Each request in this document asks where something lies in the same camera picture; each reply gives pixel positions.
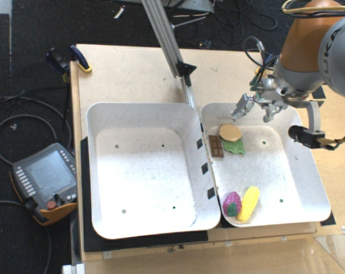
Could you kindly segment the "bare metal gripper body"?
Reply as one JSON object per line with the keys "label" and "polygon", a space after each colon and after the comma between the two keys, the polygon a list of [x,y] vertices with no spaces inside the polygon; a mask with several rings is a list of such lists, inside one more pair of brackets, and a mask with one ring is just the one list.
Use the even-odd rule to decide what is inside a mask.
{"label": "bare metal gripper body", "polygon": [[263,78],[258,84],[253,99],[263,109],[286,109],[287,106],[299,106],[307,99],[307,94],[295,89],[283,79]]}

